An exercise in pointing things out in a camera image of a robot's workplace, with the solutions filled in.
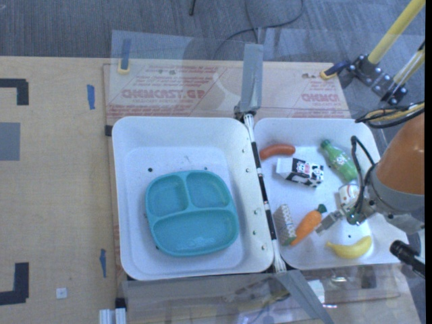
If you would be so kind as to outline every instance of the bottle cap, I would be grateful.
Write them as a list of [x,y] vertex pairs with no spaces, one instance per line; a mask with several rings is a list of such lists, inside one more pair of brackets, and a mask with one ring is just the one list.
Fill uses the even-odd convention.
[[318,205],[318,212],[320,212],[320,213],[326,213],[327,212],[327,208],[325,207],[325,205],[324,204],[320,204],[320,205]]
[[321,148],[325,148],[327,145],[330,145],[330,140],[328,139],[323,140],[321,143]]

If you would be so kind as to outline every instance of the blue plate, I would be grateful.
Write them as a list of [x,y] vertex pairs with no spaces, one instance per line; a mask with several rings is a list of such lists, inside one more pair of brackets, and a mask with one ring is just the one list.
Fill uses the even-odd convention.
[[179,171],[154,179],[146,189],[145,206],[156,245],[171,256],[216,252],[238,237],[230,191],[210,171]]

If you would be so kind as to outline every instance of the sausage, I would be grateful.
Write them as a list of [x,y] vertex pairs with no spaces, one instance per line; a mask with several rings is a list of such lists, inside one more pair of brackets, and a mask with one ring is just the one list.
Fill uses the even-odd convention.
[[273,144],[264,148],[259,152],[259,157],[261,160],[268,159],[270,156],[274,155],[287,155],[291,156],[296,152],[296,147],[289,144]]

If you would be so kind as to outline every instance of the banana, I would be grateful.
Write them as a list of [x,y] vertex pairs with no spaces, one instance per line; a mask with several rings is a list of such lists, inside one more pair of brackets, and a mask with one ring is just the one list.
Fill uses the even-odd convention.
[[332,248],[339,257],[353,259],[364,255],[371,248],[372,238],[370,235],[363,236],[363,238],[352,245],[338,245],[333,244],[330,241],[325,245]]

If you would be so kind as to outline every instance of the carrot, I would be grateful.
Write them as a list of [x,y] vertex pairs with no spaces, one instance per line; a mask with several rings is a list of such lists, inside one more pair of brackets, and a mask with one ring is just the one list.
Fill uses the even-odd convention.
[[270,156],[274,155],[287,155],[291,156],[296,152],[296,147],[289,144],[273,144],[264,148],[259,152],[259,157],[261,160],[268,159]]
[[292,240],[291,246],[297,245],[305,237],[307,237],[313,230],[320,224],[323,216],[322,214],[326,212],[327,209],[325,205],[320,204],[318,209],[309,211],[306,216],[303,217],[302,221],[298,224],[296,228],[297,238]]

